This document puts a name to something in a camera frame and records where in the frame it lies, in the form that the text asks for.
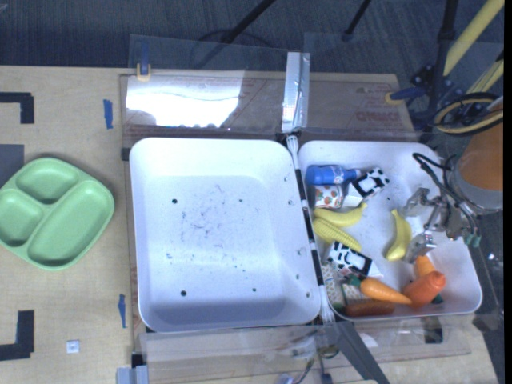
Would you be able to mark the white plastic tray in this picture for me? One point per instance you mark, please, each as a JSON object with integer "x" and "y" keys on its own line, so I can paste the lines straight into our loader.
{"x": 384, "y": 214}
{"x": 224, "y": 234}

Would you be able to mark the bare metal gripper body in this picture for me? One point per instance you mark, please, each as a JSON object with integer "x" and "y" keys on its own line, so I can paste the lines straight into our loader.
{"x": 450, "y": 218}

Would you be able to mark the green divided plate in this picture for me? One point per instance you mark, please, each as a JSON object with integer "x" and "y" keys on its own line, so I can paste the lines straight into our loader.
{"x": 60, "y": 222}

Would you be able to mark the patterned pale packet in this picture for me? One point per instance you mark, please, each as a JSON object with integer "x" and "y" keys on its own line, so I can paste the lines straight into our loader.
{"x": 334, "y": 290}

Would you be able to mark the yellow corn cob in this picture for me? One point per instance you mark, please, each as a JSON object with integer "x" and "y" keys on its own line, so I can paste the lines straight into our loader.
{"x": 334, "y": 233}

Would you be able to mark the blue bottle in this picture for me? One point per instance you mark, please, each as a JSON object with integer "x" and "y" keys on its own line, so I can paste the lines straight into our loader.
{"x": 326, "y": 175}

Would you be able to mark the brown sausage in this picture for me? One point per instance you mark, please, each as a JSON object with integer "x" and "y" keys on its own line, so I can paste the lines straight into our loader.
{"x": 370, "y": 308}

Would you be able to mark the yellow banana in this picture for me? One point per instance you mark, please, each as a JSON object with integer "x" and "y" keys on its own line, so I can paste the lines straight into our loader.
{"x": 402, "y": 234}
{"x": 340, "y": 217}

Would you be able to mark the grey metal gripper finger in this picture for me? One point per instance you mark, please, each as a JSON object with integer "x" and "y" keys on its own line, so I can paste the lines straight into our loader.
{"x": 416, "y": 203}
{"x": 420, "y": 246}

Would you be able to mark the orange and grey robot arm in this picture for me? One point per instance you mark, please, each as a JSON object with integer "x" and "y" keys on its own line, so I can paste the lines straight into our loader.
{"x": 482, "y": 162}

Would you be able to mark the black and white cow-print carton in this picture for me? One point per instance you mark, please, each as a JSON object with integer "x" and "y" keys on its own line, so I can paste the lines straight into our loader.
{"x": 350, "y": 257}
{"x": 370, "y": 182}

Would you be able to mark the small white square block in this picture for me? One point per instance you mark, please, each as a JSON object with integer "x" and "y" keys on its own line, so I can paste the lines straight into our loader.
{"x": 73, "y": 346}

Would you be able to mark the white can with orange print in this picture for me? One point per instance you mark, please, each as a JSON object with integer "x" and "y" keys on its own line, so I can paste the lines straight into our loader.
{"x": 329, "y": 196}

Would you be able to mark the orange carrot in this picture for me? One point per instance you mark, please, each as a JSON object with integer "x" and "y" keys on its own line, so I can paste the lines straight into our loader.
{"x": 382, "y": 290}
{"x": 424, "y": 266}

